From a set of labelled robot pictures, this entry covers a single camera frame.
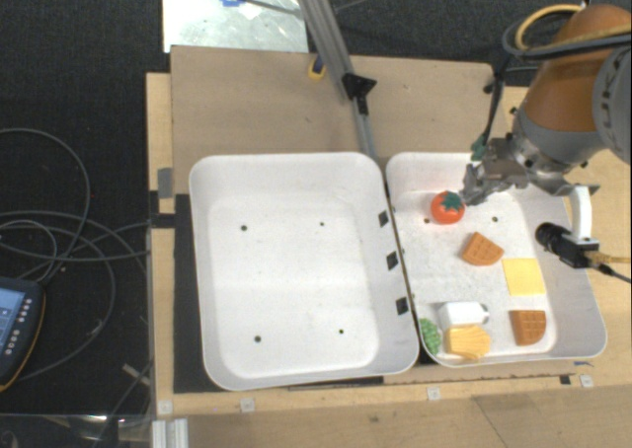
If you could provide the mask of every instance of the plastic tomato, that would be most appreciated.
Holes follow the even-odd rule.
[[[465,204],[458,193],[445,190],[434,196],[431,214],[437,223],[456,223],[465,213]]]

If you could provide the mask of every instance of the clear plastic sheet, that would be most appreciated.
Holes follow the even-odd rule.
[[[297,0],[163,0],[164,51],[172,45],[307,52]]]

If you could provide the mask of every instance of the waffle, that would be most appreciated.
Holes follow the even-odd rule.
[[[546,313],[543,311],[510,311],[513,337],[518,346],[536,344],[546,331]]]
[[[474,265],[491,265],[498,261],[504,252],[501,247],[475,232],[465,245],[461,257]]]

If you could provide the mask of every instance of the empty white tray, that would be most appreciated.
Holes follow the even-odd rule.
[[[404,263],[419,318],[439,325],[438,308],[449,301],[476,301],[487,307],[489,321],[482,326],[492,338],[491,351],[477,361],[465,360],[442,349],[434,358],[447,366],[507,363],[525,360],[589,357],[599,354],[606,332],[588,275],[572,269],[535,242],[535,229],[544,222],[569,228],[564,201],[537,187],[492,194],[478,206],[468,207],[461,221],[433,223],[433,197],[446,189],[462,189],[466,154],[402,153],[386,167],[391,203]],[[512,297],[500,261],[489,266],[465,262],[460,253],[478,231],[505,250],[503,259],[538,260],[546,295]],[[517,346],[509,310],[543,310],[544,338]]]
[[[206,372],[249,390],[397,373],[419,340],[377,165],[217,156],[190,175]]]

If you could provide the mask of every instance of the white bracket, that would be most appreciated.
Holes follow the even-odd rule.
[[[571,203],[572,229],[569,239],[575,243],[592,242],[593,206],[590,189],[584,185],[575,185],[568,194]]]
[[[174,404],[173,402],[165,399],[163,401],[158,401],[158,414],[165,415],[171,414],[174,412]]]
[[[152,448],[189,448],[189,423],[186,418],[154,420],[151,424]]]
[[[582,387],[587,389],[593,387],[593,376],[591,376],[590,374],[580,374],[580,383],[582,384]]]
[[[241,412],[254,412],[255,400],[252,397],[246,397],[239,401],[239,409]]]
[[[438,401],[441,399],[441,390],[439,387],[427,387],[426,393],[428,394],[429,401]]]

